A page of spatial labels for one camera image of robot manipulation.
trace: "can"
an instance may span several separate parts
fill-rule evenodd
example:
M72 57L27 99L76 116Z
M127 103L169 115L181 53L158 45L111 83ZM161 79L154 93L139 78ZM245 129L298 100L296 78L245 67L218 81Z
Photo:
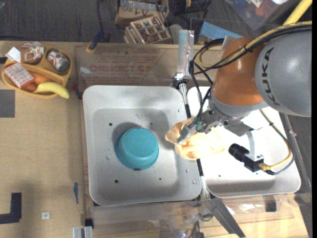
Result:
M55 49L48 53L47 59L54 65L58 72L66 71L70 66L70 61L65 57L65 55Z

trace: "banana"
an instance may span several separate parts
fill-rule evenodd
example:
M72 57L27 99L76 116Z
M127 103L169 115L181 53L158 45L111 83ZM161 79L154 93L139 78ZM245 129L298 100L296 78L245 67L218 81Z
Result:
M65 99L69 98L69 92L67 91L67 89L61 84L58 84L55 82L43 82L38 85L38 87L35 89L33 93L46 93L46 92L56 93Z

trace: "yellow cloth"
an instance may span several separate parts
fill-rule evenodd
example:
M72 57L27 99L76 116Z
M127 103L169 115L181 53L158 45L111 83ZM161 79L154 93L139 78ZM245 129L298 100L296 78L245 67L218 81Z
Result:
M224 145L215 129L208 134L196 132L183 144L177 143L176 139L179 138L184 125L192 123L193 120L193 118L189 118L178 122L165 135L165 139L175 145L176 153L186 160L196 160L222 152Z

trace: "yellow tube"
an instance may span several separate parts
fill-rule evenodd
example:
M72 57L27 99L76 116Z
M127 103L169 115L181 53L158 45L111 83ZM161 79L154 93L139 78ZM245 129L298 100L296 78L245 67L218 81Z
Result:
M289 15L283 25L296 23L305 13L305 11L311 6L313 0L301 0L294 11Z

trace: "blue cap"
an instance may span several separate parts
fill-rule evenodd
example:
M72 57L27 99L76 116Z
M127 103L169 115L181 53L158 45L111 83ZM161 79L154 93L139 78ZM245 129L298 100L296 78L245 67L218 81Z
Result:
M127 168L147 169L153 166L158 159L158 140L149 130L135 127L119 137L115 153L119 161Z

